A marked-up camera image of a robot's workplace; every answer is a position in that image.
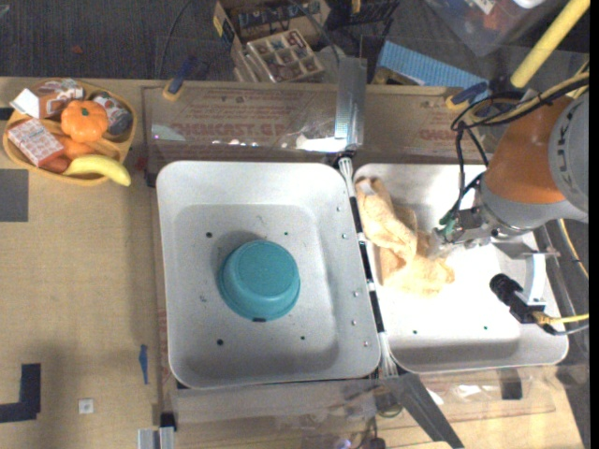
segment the snack package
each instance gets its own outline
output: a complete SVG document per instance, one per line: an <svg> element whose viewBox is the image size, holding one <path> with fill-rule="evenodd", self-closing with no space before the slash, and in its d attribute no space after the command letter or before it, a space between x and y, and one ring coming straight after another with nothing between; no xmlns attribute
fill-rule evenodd
<svg viewBox="0 0 599 449"><path fill-rule="evenodd" d="M83 87L73 79L45 80L25 88L10 105L34 118L48 118L62 111L74 99L83 99Z"/></svg>
<svg viewBox="0 0 599 449"><path fill-rule="evenodd" d="M36 166L41 167L65 152L65 147L36 118L7 130L8 139Z"/></svg>

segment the wooden table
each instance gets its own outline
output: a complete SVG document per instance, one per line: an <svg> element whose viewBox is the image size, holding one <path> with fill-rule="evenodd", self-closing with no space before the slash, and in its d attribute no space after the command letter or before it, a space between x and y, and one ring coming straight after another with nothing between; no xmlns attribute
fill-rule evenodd
<svg viewBox="0 0 599 449"><path fill-rule="evenodd" d="M0 108L34 81L0 78ZM141 88L155 85L89 81L124 97L139 115ZM111 181L79 187L29 174L28 221L0 223L0 403L18 400L22 364L41 364L41 412L36 420L0 424L3 448L133 449L138 429L158 424L155 192L134 168L142 150L140 126L126 161L133 180L127 188ZM0 168L17 167L0 152ZM148 347L148 384L139 365L142 344ZM555 411L453 427L466 447L478 449L582 447L565 392L557 382L548 387ZM79 414L84 398L94 400L93 413ZM419 427L397 428L383 419L379 426L387 447L446 447L430 442ZM199 447L197 437L182 430L177 447ZM285 444L300 448L297 441ZM282 443L201 447L281 448Z"/></svg>

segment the teal lid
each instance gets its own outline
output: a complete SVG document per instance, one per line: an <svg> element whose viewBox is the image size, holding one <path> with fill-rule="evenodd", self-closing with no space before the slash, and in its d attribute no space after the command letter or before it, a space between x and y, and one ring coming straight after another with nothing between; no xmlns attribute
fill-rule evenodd
<svg viewBox="0 0 599 449"><path fill-rule="evenodd" d="M262 239L233 251L219 271L221 297L228 307L252 321L285 316L300 296L300 273L283 246Z"/></svg>

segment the metal plate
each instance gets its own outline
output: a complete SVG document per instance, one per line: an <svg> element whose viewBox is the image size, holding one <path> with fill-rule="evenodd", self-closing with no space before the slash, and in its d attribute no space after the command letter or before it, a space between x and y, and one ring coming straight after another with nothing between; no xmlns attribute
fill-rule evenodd
<svg viewBox="0 0 599 449"><path fill-rule="evenodd" d="M466 167L470 181L484 167ZM431 231L458 195L456 165L366 165L355 179L380 178L393 202L412 208L420 229ZM471 200L464 200L468 208ZM532 234L523 241L536 249ZM456 281L434 298L384 287L377 251L370 256L391 353L412 372L442 372L549 365L561 361L568 339L550 336L536 325L521 325L489 289L499 272L524 284L526 263L510 260L492 245L455 250L447 263ZM547 313L559 315L549 282L543 294Z"/></svg>
<svg viewBox="0 0 599 449"><path fill-rule="evenodd" d="M168 358L190 387L363 377L379 361L343 178L320 164L176 162L158 175ZM295 258L299 300L254 323L221 299L216 274L244 242Z"/></svg>

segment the yellow handle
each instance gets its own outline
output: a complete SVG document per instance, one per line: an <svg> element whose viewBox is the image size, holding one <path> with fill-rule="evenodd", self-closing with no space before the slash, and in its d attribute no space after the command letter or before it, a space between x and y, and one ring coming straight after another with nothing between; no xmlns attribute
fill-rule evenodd
<svg viewBox="0 0 599 449"><path fill-rule="evenodd" d="M591 6L591 0L570 0L511 78L512 85L522 88L562 42L568 32Z"/></svg>

